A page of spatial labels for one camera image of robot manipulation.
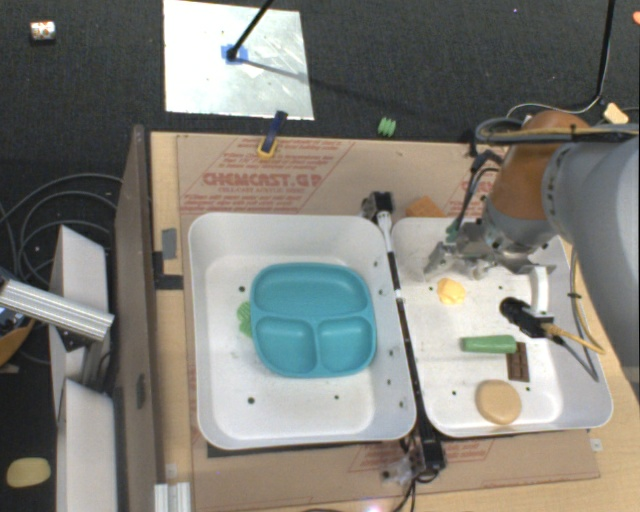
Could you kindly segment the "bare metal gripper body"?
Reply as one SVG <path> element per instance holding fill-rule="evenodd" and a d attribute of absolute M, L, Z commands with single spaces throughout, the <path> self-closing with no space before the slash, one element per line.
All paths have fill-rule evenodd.
<path fill-rule="evenodd" d="M 546 222 L 465 222 L 451 235 L 454 254 L 464 261 L 493 261 L 513 274 L 526 274 L 534 266 L 530 256 L 555 236 Z"/>

